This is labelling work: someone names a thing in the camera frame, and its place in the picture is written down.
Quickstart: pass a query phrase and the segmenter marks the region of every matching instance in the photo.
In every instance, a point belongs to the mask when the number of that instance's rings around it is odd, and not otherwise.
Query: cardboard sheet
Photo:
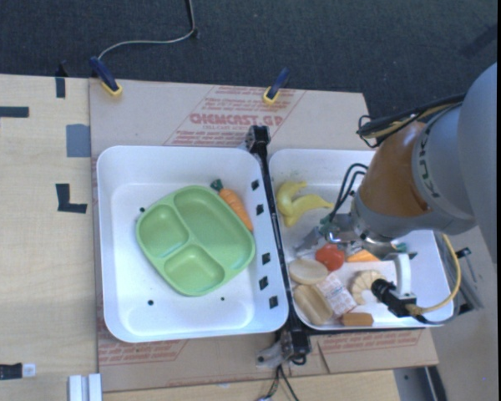
[[[120,80],[113,97],[90,79],[95,263],[97,265],[99,371],[106,392],[271,378],[256,366],[274,334],[124,343],[104,325],[101,297],[96,160],[113,145],[240,146],[252,125],[270,129],[270,155],[285,148],[366,150],[357,138],[367,112],[361,94],[284,89],[262,102],[265,89]],[[351,332],[311,338],[306,364],[290,375],[347,373],[434,365],[428,329]]]

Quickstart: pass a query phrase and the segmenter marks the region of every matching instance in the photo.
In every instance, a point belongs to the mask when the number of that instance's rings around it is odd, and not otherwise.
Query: blue clamp
[[[115,77],[108,70],[108,67],[100,61],[100,59],[91,57],[89,59],[89,65],[102,80],[101,84],[104,89],[106,89],[110,94],[117,96],[123,92],[123,87],[115,81]]]
[[[266,91],[264,92],[262,96],[264,103],[266,104],[275,103],[276,98],[278,97],[278,93],[280,92],[280,89],[286,86],[289,78],[290,78],[290,70],[287,67],[284,67],[281,73],[276,78],[275,83],[273,83],[273,85],[267,88]]]

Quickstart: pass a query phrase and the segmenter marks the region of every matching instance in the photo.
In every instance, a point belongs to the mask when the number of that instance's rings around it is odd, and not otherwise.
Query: light wood surface
[[[35,363],[37,376],[0,381],[0,399],[65,400],[67,379],[97,373],[91,159],[69,158],[66,126],[89,124],[87,79],[0,75],[0,363]],[[57,183],[86,214],[58,212]],[[392,371],[291,378],[304,400],[399,400]],[[254,400],[271,382],[107,393],[107,400]],[[285,384],[275,401],[290,399]]]

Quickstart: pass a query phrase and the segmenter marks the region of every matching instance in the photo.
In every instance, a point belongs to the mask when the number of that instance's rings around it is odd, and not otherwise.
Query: toy carrot
[[[252,231],[254,227],[241,198],[233,190],[224,187],[219,179],[211,183],[210,186],[219,192],[220,198],[241,218],[247,229]]]

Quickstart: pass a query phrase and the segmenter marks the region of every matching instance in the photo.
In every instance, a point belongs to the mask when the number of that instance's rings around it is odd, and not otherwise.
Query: black fabric
[[[104,56],[118,79],[364,93],[389,115],[461,94],[498,57],[498,0],[192,0],[199,34]],[[185,0],[0,0],[0,73],[91,75],[125,40],[189,31]]]

